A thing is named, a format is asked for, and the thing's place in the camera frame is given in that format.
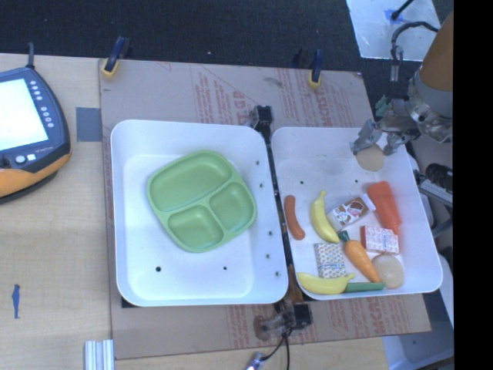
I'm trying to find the orange brown sausage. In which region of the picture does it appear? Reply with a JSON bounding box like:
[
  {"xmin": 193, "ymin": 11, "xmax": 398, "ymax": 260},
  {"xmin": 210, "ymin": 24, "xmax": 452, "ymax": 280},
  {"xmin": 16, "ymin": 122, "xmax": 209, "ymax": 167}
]
[{"xmin": 283, "ymin": 194, "xmax": 307, "ymax": 241}]

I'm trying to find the yellow banana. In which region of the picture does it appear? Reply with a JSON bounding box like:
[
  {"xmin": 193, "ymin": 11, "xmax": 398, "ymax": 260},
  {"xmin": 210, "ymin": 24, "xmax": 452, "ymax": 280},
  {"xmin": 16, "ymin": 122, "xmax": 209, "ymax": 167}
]
[
  {"xmin": 296, "ymin": 271, "xmax": 356, "ymax": 295},
  {"xmin": 310, "ymin": 190, "xmax": 341, "ymax": 244}
]

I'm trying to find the white carton with orange dots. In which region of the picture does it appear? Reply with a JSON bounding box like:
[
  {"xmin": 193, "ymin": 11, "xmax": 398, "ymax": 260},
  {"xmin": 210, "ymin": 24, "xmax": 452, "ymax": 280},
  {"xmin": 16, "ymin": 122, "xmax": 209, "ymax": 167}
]
[{"xmin": 313, "ymin": 242, "xmax": 347, "ymax": 279}]

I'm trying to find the orange and white carton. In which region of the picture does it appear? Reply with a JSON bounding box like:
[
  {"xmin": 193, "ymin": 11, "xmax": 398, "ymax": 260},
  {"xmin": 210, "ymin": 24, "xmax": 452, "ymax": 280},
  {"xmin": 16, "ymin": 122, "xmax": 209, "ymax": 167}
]
[{"xmin": 360, "ymin": 225, "xmax": 401, "ymax": 255}]

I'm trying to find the brown cardboard board red print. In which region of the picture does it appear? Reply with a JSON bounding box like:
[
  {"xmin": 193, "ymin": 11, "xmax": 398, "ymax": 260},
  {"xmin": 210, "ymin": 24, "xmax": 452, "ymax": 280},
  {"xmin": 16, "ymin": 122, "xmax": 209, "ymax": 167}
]
[{"xmin": 98, "ymin": 58, "xmax": 433, "ymax": 361}]

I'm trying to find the white and brown printed carton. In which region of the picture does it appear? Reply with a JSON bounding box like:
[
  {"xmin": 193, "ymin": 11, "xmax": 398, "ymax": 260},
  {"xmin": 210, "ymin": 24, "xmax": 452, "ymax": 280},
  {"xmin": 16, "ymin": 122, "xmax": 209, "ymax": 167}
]
[{"xmin": 326, "ymin": 193, "xmax": 377, "ymax": 231}]

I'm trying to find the white plastic tray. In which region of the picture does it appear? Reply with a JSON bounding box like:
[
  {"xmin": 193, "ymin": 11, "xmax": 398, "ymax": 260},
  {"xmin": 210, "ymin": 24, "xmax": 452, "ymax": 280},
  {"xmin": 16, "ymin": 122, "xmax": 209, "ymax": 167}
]
[
  {"xmin": 110, "ymin": 119, "xmax": 290, "ymax": 308},
  {"xmin": 270, "ymin": 126, "xmax": 444, "ymax": 301}
]

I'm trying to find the green divided plate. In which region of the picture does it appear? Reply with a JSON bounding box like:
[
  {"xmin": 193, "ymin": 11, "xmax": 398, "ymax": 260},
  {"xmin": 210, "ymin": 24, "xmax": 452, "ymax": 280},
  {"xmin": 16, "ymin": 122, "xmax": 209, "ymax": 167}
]
[{"xmin": 146, "ymin": 150, "xmax": 258, "ymax": 254}]

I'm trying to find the black cylinder on white bracket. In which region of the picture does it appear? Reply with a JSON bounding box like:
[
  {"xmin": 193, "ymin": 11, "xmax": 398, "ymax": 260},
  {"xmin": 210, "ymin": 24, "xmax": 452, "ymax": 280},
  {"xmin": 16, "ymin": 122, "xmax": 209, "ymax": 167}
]
[{"xmin": 414, "ymin": 163, "xmax": 454, "ymax": 208}]

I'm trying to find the beige round biscuit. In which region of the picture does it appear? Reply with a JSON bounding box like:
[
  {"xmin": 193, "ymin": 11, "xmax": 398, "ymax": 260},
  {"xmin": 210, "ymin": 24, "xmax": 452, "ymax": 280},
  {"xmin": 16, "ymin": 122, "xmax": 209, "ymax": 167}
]
[
  {"xmin": 371, "ymin": 254, "xmax": 405, "ymax": 289},
  {"xmin": 354, "ymin": 143, "xmax": 385, "ymax": 173}
]

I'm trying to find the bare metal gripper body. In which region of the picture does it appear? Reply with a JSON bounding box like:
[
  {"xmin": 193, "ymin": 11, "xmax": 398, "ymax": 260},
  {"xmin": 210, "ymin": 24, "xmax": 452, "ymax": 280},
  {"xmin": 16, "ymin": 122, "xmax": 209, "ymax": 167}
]
[{"xmin": 379, "ymin": 103, "xmax": 454, "ymax": 144}]

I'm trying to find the black block with thin wires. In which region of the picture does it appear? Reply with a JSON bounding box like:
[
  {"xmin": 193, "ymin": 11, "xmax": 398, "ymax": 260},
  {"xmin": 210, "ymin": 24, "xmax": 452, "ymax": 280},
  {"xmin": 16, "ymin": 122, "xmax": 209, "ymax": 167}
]
[
  {"xmin": 248, "ymin": 105, "xmax": 275, "ymax": 133},
  {"xmin": 253, "ymin": 301, "xmax": 314, "ymax": 341}
]

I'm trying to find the orange carrot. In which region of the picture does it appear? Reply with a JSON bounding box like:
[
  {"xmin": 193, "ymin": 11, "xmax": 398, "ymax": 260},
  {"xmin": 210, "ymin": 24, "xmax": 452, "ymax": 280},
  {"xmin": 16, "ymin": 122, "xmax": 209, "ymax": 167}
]
[{"xmin": 337, "ymin": 230, "xmax": 382, "ymax": 284}]

